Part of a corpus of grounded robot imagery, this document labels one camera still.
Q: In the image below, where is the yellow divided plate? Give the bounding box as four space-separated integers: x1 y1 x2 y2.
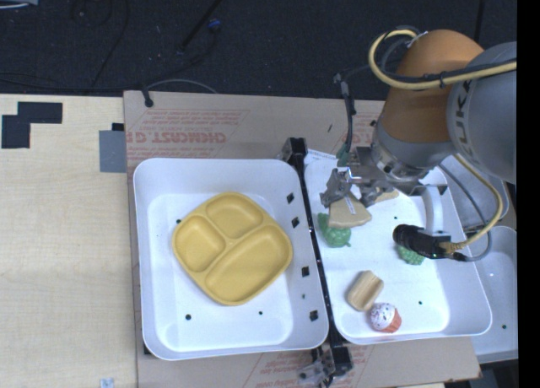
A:
170 191 294 308

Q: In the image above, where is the beige pizza slice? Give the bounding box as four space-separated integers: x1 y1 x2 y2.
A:
327 189 400 229

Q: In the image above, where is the black cylinder on white bracket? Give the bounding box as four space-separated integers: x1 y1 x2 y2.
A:
391 183 453 261

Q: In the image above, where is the brown cardboard board red print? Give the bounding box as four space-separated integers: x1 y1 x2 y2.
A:
122 89 483 388

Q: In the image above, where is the white and orange cupcake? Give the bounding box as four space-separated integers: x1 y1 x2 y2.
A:
370 302 403 333

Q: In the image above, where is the white plastic tray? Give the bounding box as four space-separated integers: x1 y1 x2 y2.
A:
440 154 519 364
132 157 331 362
303 148 494 346

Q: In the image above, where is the beige hot dog bun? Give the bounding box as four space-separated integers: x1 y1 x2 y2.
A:
346 269 386 313

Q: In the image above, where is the black block with wires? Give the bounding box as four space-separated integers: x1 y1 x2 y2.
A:
330 345 352 378

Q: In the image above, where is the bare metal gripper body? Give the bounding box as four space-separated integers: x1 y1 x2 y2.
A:
347 145 432 197

